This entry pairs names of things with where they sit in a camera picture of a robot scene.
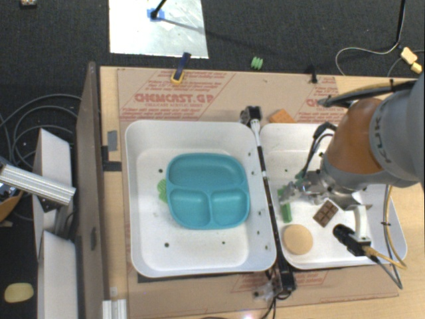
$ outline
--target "black cable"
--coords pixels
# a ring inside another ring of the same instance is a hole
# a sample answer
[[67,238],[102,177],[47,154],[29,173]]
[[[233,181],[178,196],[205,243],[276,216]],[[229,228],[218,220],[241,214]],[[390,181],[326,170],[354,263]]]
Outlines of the black cable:
[[395,277],[394,275],[392,275],[391,272],[388,269],[386,269],[386,267],[380,262],[380,260],[378,258],[376,258],[376,260],[373,259],[373,261],[376,262],[387,273],[387,275],[391,278],[392,281],[394,281],[394,283],[397,285],[397,287],[399,289],[401,289],[401,290],[403,289],[403,285],[402,285],[400,279]]
[[[385,198],[384,198],[384,209],[383,209],[383,216],[382,216],[382,223],[385,222],[385,212],[386,212],[386,207],[389,207],[388,204],[388,198],[390,197],[390,188],[387,185],[385,188]],[[383,227],[384,229],[384,238],[385,238],[385,245],[386,245],[386,249],[388,251],[388,256],[390,259],[392,259],[392,253],[391,253],[391,247],[390,247],[390,243],[388,241],[388,233],[386,232],[385,227]],[[397,285],[397,287],[399,287],[399,289],[403,289],[403,283],[401,282],[400,279],[400,275],[398,274],[397,268],[395,267],[395,265],[393,265],[392,263],[390,263],[390,266],[392,267],[392,270],[394,271],[394,276],[389,272],[389,270],[387,270],[385,268],[384,265],[380,264],[381,267],[385,270],[385,272],[391,277],[392,281],[394,281],[394,283]]]
[[273,309],[274,309],[273,311],[273,318],[274,318],[276,315],[276,297],[273,297],[272,303],[270,304],[267,312],[261,317],[261,319],[266,319]]
[[5,120],[2,120],[0,123],[0,128],[2,126],[4,126],[6,124],[6,122],[8,122],[15,114],[17,114],[19,111],[21,111],[23,108],[26,108],[28,105],[31,105],[35,102],[39,102],[40,100],[44,100],[44,99],[49,99],[49,98],[71,98],[71,99],[76,99],[81,101],[81,97],[77,97],[77,96],[73,96],[71,94],[49,94],[48,96],[42,96],[42,97],[38,97],[35,98],[27,103],[25,103],[24,105],[22,105],[21,107],[17,108],[14,112],[12,112],[12,114],[10,114]]
[[[29,153],[27,153],[25,156],[24,156],[24,158],[25,159],[27,159],[28,157],[30,157],[30,156],[32,156],[32,155],[35,155],[35,150],[33,150],[32,152],[29,152]],[[21,161],[17,161],[16,162],[16,165],[19,165],[19,164],[21,164]]]
[[320,142],[323,140],[324,137],[327,136],[333,136],[333,134],[324,134],[322,136],[322,133],[324,133],[326,130],[333,130],[335,131],[337,127],[333,125],[332,123],[325,122],[317,127],[317,129],[314,131],[313,135],[313,142],[311,143],[310,150],[307,156],[307,161],[301,171],[297,174],[297,178],[303,178],[308,170],[308,166],[310,165],[310,161],[313,159],[314,153],[319,148]]
[[416,81],[403,82],[401,84],[384,86],[380,88],[371,88],[367,90],[360,90],[342,94],[336,97],[329,97],[319,100],[317,103],[322,105],[325,108],[330,108],[332,106],[340,106],[342,108],[349,108],[351,103],[355,100],[370,98],[375,96],[381,96],[390,92],[397,92],[401,90],[411,89]]
[[398,12],[397,36],[396,36],[396,42],[395,42],[396,44],[400,44],[405,10],[406,10],[406,0],[401,0],[400,11]]
[[78,210],[74,210],[73,212],[71,212],[67,217],[66,217],[66,219],[65,219],[65,228],[66,228],[66,226],[67,226],[67,224],[68,224],[68,220],[69,220],[69,218],[71,218],[71,216],[74,216],[76,213],[78,212]]
[[12,214],[14,214],[14,216],[18,217],[21,220],[28,221],[28,222],[34,222],[34,220],[31,219],[30,217],[26,217],[24,215],[21,215],[17,211],[13,211]]
[[[22,136],[24,136],[26,133],[28,133],[28,132],[30,132],[30,131],[33,131],[33,130],[41,129],[41,128],[44,128],[44,129],[56,129],[56,130],[61,130],[61,131],[63,131],[63,132],[67,132],[67,133],[68,133],[68,134],[70,134],[70,135],[73,135],[73,132],[72,132],[71,130],[68,130],[68,129],[66,129],[66,128],[63,128],[62,126],[49,125],[49,124],[33,126],[33,127],[29,128],[29,129],[26,129],[25,131],[21,132],[21,133],[20,133],[20,134],[16,137],[16,140],[13,142],[13,145],[12,145],[12,153],[14,153],[14,152],[16,151],[16,153],[18,154],[18,157],[20,158],[20,162],[21,162],[21,163],[24,163],[24,164],[25,164],[26,166],[28,166],[30,169],[32,169],[32,168],[33,168],[33,166],[25,160],[25,157],[22,157],[22,155],[21,155],[21,153],[20,153],[20,151],[19,151],[19,149],[18,149],[18,147],[17,147],[17,143],[18,143],[18,141],[21,139],[21,137],[22,137]],[[14,157],[14,155],[13,155],[13,163],[14,163],[15,165],[18,165],[18,163],[15,161],[15,157]]]
[[281,296],[280,294],[278,294],[276,296],[276,299],[278,299],[278,300],[286,300],[286,299],[288,299],[291,296],[291,294],[292,294],[292,292],[289,293],[289,294],[287,294],[287,295],[285,295],[285,296]]
[[[36,112],[36,111],[39,111],[39,110],[59,110],[59,111],[62,111],[62,112],[65,112],[65,113],[67,113],[67,114],[70,114],[71,116],[73,116],[73,117],[75,117],[75,118],[77,118],[78,116],[75,114],[75,113],[73,113],[72,111],[70,111],[70,110],[68,110],[68,109],[66,109],[66,108],[63,108],[63,107],[61,107],[61,106],[52,106],[52,105],[47,105],[47,106],[38,106],[38,107],[36,107],[36,108],[33,108],[33,109],[31,109],[31,110],[29,110],[28,112],[26,112],[22,117],[20,117],[19,118],[19,121],[17,122],[17,125],[15,126],[15,131],[13,132],[13,142],[15,143],[16,142],[16,138],[17,138],[17,131],[18,131],[18,128],[19,128],[19,126],[21,125],[21,122],[29,115],[29,114],[32,114],[33,112]],[[29,166],[30,168],[31,168],[31,165],[28,163],[28,162],[26,162],[23,158],[22,158],[22,156],[20,155],[20,153],[19,152],[17,152],[18,153],[18,157],[21,159],[21,161],[24,163],[24,164],[26,164],[27,166]],[[15,160],[15,155],[14,155],[14,152],[12,152],[12,160]]]
[[6,135],[6,143],[7,143],[7,149],[9,150],[9,153],[7,154],[7,159],[9,160],[9,161],[11,161],[12,160],[12,147],[11,147],[11,139],[10,139],[10,136],[9,136],[9,131],[7,130],[7,128],[6,128],[6,125],[5,125],[5,120],[4,120],[4,118],[3,118],[3,116],[1,115],[1,113],[0,113],[0,128],[2,127],[2,126],[4,126],[5,128],[4,128],[4,131],[5,131],[5,135]]

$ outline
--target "blue divided plate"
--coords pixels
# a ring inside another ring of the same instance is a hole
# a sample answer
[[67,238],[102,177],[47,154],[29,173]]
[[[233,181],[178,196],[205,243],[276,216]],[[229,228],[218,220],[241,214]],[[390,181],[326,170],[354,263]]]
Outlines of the blue divided plate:
[[167,168],[170,212],[190,229],[225,229],[244,222],[250,212],[245,170],[233,157],[183,154]]

